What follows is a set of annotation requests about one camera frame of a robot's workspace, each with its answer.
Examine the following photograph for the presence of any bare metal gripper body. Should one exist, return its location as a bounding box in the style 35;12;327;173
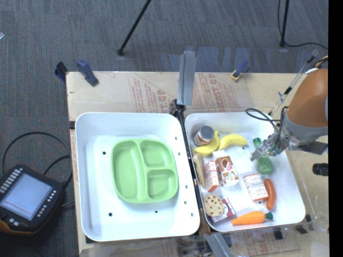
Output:
264;131;290;157

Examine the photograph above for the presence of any green plastic bottle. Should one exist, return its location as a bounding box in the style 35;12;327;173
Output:
252;137;275;175

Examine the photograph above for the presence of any yellow banana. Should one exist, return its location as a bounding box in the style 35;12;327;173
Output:
193;130;221;156
218;133;249;151

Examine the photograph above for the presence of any white packet with red print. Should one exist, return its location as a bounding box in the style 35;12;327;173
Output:
242;172;270;203

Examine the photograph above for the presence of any large orange and white carton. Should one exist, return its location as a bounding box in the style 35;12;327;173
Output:
212;149;240;188

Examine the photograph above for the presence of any orange sausage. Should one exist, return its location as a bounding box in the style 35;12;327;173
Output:
263;178;277;211

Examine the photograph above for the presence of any small orange and white carton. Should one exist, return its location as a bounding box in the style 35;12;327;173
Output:
204;160;220;193

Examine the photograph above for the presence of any white plastic tray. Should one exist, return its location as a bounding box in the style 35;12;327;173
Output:
184;111;307;233
74;111;202;243

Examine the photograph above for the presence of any small orange and white can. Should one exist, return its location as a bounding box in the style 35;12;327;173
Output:
193;125;215;147

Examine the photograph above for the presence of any tan bread stick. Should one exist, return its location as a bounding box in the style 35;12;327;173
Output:
192;154;207;190

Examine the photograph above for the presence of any pink and white box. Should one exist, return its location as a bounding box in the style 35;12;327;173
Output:
207;197;237;224

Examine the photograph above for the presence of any orange carrot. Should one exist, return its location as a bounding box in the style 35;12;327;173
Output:
230;210;274;226

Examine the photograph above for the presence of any tan chocolate chip biscuit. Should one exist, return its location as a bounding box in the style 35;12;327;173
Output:
203;194;226;218

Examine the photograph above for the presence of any green divided plate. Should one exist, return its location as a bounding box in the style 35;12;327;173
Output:
110;138;180;204

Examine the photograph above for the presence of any brown cardboard board, red print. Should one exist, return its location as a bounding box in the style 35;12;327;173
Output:
65;71;329;257

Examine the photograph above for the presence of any black cylinder on white bracket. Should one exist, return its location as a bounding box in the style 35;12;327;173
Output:
312;163;329;177

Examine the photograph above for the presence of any black block with thin wires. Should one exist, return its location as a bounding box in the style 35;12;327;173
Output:
168;99;186;115

